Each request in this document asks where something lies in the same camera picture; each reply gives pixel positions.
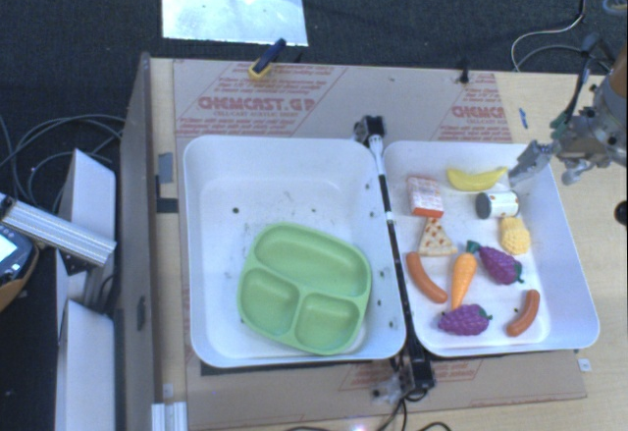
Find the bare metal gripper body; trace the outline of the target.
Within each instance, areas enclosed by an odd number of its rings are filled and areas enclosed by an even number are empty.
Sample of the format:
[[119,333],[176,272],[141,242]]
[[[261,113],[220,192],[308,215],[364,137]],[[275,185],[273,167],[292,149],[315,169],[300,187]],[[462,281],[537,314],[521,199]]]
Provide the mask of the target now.
[[567,119],[562,112],[551,124],[554,155],[567,170],[626,166],[627,100],[596,97],[591,106]]

